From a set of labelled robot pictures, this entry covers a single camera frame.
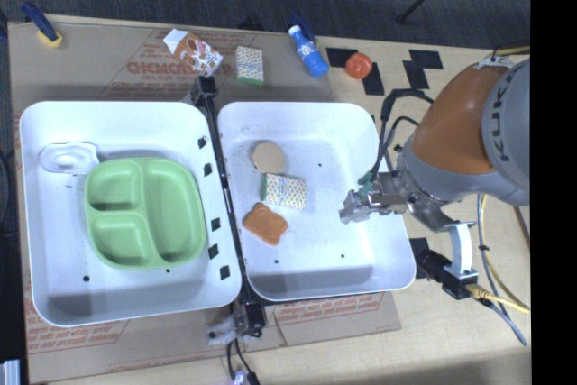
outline beige round object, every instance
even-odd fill
[[[262,142],[252,152],[252,162],[262,173],[281,173],[285,168],[285,155],[273,142]]]

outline green divided plate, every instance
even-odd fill
[[[174,266],[196,258],[205,246],[197,183],[174,160],[102,162],[87,176],[84,199],[90,243],[116,268]]]

